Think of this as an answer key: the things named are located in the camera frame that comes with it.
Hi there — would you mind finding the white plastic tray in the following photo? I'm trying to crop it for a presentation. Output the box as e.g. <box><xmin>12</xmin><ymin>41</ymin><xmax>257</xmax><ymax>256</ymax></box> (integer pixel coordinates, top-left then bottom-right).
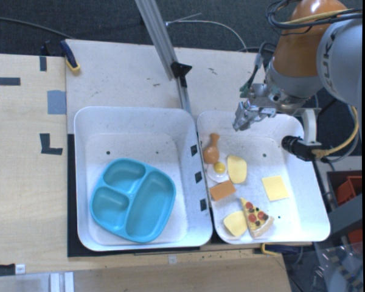
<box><xmin>196</xmin><ymin>110</ymin><xmax>332</xmax><ymax>245</ymax></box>
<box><xmin>74</xmin><ymin>106</ymin><xmax>214</xmax><ymax>252</ymax></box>

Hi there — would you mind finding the yellow square cheese slice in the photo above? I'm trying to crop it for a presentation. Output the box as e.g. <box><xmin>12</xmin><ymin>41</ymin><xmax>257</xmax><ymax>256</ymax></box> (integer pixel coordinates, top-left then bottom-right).
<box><xmin>261</xmin><ymin>175</ymin><xmax>290</xmax><ymax>202</ymax></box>

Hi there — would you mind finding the white and yellow fried egg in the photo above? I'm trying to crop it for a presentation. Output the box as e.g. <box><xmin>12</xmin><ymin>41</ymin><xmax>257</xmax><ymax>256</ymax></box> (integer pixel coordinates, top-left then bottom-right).
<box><xmin>206</xmin><ymin>161</ymin><xmax>231</xmax><ymax>184</ymax></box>

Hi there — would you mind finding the brown chicken drumstick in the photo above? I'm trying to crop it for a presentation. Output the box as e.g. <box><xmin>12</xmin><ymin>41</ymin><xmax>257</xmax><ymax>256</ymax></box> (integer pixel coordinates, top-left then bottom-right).
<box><xmin>202</xmin><ymin>133</ymin><xmax>221</xmax><ymax>165</ymax></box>

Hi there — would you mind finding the pizza slice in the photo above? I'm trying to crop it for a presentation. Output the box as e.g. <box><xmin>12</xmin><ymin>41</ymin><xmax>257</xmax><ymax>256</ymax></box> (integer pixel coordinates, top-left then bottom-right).
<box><xmin>240</xmin><ymin>197</ymin><xmax>275</xmax><ymax>240</ymax></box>

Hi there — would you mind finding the blue divided plate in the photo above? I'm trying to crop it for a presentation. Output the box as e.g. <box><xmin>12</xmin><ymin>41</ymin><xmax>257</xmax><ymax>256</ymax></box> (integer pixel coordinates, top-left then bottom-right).
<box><xmin>89</xmin><ymin>158</ymin><xmax>177</xmax><ymax>244</ymax></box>

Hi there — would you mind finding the orange rectangular cheese block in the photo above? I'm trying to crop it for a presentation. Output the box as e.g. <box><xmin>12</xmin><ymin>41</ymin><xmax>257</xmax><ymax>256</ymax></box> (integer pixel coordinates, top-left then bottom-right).
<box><xmin>209</xmin><ymin>179</ymin><xmax>237</xmax><ymax>202</ymax></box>

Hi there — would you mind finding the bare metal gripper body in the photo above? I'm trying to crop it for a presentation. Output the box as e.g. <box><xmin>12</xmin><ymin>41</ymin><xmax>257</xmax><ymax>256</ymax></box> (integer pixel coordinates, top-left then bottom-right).
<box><xmin>245</xmin><ymin>83</ymin><xmax>307</xmax><ymax>116</ymax></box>

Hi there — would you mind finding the yellow oval potato slice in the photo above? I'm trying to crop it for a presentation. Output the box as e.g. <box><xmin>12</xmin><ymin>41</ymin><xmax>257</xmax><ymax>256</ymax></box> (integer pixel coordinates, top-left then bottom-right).
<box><xmin>226</xmin><ymin>155</ymin><xmax>248</xmax><ymax>185</ymax></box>
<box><xmin>223</xmin><ymin>210</ymin><xmax>249</xmax><ymax>238</ymax></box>

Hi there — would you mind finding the black cylinder on white bracket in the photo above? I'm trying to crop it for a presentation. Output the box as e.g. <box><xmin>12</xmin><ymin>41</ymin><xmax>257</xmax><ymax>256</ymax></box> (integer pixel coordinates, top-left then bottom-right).
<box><xmin>281</xmin><ymin>108</ymin><xmax>323</xmax><ymax>162</ymax></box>

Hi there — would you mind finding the thin black rod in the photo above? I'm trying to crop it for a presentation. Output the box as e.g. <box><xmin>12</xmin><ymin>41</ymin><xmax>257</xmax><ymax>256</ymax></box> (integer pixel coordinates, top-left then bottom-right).
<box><xmin>195</xmin><ymin>116</ymin><xmax>215</xmax><ymax>240</ymax></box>

